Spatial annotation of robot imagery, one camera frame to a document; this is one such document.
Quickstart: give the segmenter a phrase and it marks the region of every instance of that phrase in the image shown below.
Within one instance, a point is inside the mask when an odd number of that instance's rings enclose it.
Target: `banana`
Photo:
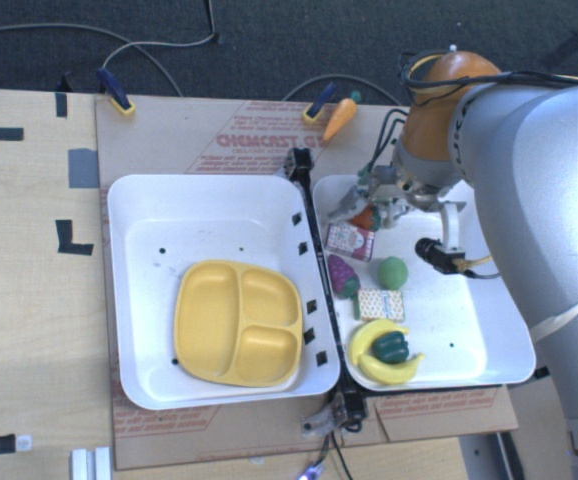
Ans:
[[[392,331],[400,331],[402,334],[407,334],[409,329],[398,325],[388,318],[371,320],[357,329],[351,337],[349,347],[347,348],[347,354],[351,364],[354,366],[357,365],[358,358],[369,350],[374,340]]]
[[[414,377],[418,371],[418,363],[424,357],[424,354],[418,354],[404,363],[387,364],[373,356],[362,354],[358,363],[362,372],[373,381],[386,385],[404,384]]]

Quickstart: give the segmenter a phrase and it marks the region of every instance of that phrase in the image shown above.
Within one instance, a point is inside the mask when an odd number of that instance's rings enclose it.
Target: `green lime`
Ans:
[[[385,290],[399,290],[408,277],[409,269],[400,258],[389,256],[378,265],[378,281]]]

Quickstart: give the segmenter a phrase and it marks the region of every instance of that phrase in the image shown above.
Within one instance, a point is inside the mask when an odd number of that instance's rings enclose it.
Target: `yellow divided plate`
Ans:
[[[273,270],[198,262],[180,284],[174,344],[179,364],[198,378],[250,387],[280,384],[300,361],[298,291]]]

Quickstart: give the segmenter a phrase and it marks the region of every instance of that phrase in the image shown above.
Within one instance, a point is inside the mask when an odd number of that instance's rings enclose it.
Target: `blue and yellow clamp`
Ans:
[[[136,106],[127,98],[127,93],[116,77],[111,74],[111,71],[107,68],[100,68],[96,71],[96,78],[111,96],[111,104],[118,112],[124,116],[128,116],[136,110]]]
[[[316,100],[304,110],[302,120],[307,124],[314,124],[320,117],[325,103],[333,98],[337,88],[338,85],[335,82],[330,82]]]

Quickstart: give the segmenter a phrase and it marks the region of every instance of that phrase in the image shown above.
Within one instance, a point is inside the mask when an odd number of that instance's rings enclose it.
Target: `table surface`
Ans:
[[[30,435],[28,452],[0,455],[0,478],[69,478],[71,450],[112,447],[111,395],[96,188],[70,189],[68,151],[96,150],[94,96],[0,90],[0,435]],[[73,220],[91,256],[57,254],[55,221]],[[353,477],[464,480],[458,438],[342,450]],[[116,479],[297,478],[315,452],[114,472]],[[334,452],[321,478],[346,478]]]

